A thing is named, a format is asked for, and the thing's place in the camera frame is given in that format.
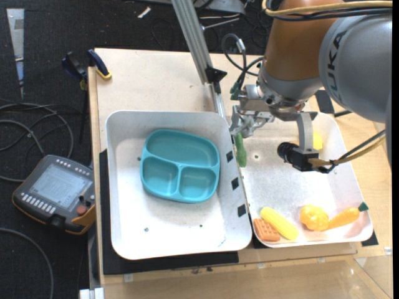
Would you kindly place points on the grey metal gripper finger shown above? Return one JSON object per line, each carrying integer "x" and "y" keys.
{"x": 252, "y": 126}
{"x": 236, "y": 126}

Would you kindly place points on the green toy cucumber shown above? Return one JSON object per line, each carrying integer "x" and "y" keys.
{"x": 241, "y": 153}

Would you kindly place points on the yellow bell pepper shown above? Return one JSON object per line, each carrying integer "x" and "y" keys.
{"x": 314, "y": 218}

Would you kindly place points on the pale wood board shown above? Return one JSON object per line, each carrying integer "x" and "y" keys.
{"x": 149, "y": 79}

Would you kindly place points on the black cylinder on white bracket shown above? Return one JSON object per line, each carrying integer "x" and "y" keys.
{"x": 304, "y": 160}

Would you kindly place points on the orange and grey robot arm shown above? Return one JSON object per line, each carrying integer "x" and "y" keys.
{"x": 299, "y": 45}

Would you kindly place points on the orange carrot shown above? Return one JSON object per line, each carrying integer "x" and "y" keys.
{"x": 344, "y": 216}

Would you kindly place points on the white plastic tray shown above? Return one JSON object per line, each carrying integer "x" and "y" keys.
{"x": 174, "y": 229}
{"x": 280, "y": 185}

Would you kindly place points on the yellow corn cob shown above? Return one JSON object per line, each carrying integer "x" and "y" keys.
{"x": 279, "y": 223}

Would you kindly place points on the brown waffle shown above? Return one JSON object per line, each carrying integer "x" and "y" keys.
{"x": 266, "y": 230}

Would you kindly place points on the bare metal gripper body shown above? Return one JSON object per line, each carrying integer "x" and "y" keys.
{"x": 254, "y": 96}

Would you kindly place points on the yellow round toy fruit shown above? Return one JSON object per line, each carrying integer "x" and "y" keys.
{"x": 318, "y": 141}

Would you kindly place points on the blue divided plate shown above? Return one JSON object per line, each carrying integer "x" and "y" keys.
{"x": 179, "y": 164}

